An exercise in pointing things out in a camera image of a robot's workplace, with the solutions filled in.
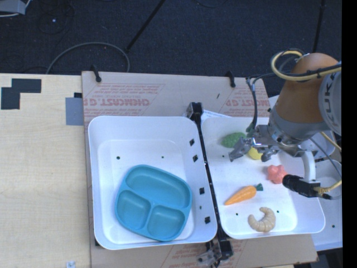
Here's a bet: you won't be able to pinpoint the black block with wires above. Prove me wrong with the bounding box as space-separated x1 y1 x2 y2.
186 102 203 119
198 239 234 264

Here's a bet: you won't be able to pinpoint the black cylinder on white bracket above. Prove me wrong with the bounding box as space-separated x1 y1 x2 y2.
282 151 322 198

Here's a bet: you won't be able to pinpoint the brown cardboard board red print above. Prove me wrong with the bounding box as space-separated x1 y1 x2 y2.
81 70 320 268

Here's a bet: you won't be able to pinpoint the pink toy star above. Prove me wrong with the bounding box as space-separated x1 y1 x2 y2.
267 164 288 184

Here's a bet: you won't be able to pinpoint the white plastic tray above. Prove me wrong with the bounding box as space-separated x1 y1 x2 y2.
201 116 326 240
88 115 218 251

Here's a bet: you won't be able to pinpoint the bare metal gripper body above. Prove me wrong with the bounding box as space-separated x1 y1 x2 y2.
246 125 311 154

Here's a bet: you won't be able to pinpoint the yellow toy fruit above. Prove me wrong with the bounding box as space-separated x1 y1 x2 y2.
247 146 263 161

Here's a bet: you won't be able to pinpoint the green toy grapes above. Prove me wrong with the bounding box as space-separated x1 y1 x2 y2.
221 132 247 149

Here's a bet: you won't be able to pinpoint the blue divided plate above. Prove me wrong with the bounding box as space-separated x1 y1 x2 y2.
114 164 193 242

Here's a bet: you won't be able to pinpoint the beige toy croissant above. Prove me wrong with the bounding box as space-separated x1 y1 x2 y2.
248 207 277 233

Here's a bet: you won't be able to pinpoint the thin black rod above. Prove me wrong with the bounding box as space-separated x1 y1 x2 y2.
195 113 227 244

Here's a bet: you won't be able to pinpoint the orange toy carrot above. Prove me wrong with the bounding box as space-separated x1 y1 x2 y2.
224 183 264 206

